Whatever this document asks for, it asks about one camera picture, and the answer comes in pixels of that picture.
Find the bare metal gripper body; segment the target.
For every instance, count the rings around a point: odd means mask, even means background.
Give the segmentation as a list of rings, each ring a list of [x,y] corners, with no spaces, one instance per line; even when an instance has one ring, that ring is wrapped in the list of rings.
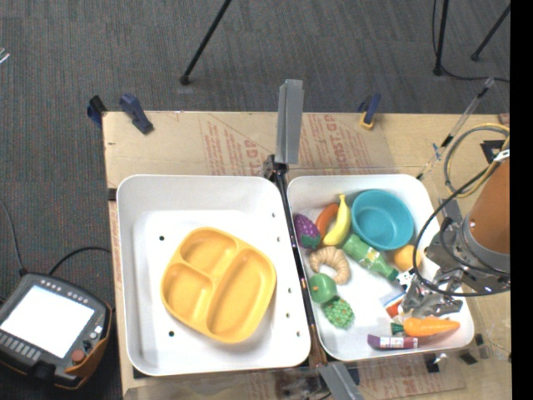
[[[509,251],[477,239],[468,222],[442,228],[426,248],[426,257],[438,267],[428,282],[435,290],[451,295],[466,286],[474,296],[511,290]]]

